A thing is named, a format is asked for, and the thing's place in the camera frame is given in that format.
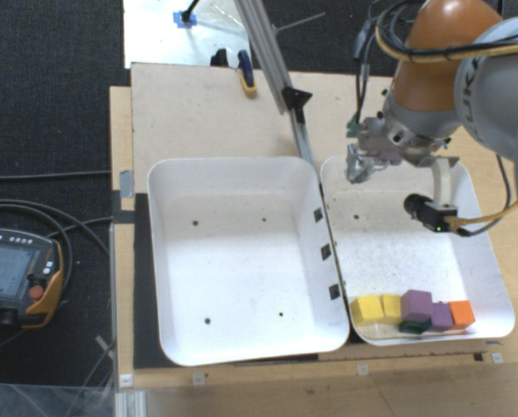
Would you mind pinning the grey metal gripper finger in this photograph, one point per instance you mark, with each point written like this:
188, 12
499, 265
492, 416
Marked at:
354, 165
374, 167

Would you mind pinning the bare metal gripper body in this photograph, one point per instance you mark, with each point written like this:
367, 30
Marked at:
378, 139

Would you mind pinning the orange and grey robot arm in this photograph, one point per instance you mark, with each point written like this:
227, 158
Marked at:
441, 81

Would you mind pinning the white plastic tray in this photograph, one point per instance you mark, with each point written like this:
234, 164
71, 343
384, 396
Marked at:
398, 254
241, 267

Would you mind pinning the yellow cube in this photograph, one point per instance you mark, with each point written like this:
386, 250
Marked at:
367, 309
391, 304

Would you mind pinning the large purple cube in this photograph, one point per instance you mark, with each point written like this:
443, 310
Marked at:
416, 304

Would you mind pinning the pale wood board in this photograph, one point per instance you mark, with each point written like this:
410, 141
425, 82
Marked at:
198, 115

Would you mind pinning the small purple cube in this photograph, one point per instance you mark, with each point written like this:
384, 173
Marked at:
442, 316

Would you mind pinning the dark green block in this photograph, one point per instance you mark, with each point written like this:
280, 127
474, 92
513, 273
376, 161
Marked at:
414, 326

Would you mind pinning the orange cube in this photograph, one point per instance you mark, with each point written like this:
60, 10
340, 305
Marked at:
462, 313

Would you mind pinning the black cylinder on white bracket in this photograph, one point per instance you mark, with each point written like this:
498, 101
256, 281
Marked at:
430, 215

